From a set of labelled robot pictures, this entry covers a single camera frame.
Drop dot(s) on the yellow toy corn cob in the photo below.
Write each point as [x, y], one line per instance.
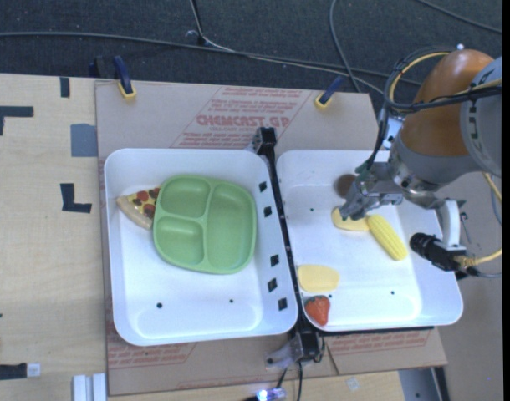
[388, 237]

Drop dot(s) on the brown round biscuit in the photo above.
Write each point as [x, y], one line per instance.
[343, 184]

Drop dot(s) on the toy pizza slice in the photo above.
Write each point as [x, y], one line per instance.
[139, 207]

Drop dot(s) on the black cylinder on white bracket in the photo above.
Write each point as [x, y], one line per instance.
[437, 249]

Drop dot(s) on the thin black rod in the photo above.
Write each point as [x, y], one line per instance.
[285, 232]

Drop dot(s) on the red toy strawberry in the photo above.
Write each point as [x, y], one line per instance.
[318, 309]

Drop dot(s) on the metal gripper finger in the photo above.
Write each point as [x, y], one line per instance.
[365, 207]
[348, 205]

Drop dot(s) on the yellow flat toy crisp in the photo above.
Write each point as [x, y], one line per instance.
[317, 278]
[351, 224]

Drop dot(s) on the green divided plate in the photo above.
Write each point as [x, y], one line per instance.
[205, 224]

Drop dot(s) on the brown cardboard board red print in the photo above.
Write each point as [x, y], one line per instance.
[221, 111]

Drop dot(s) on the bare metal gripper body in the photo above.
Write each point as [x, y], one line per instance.
[384, 186]

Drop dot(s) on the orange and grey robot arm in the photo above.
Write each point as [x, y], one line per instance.
[441, 115]

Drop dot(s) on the white plastic tray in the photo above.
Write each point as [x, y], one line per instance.
[196, 307]
[363, 290]

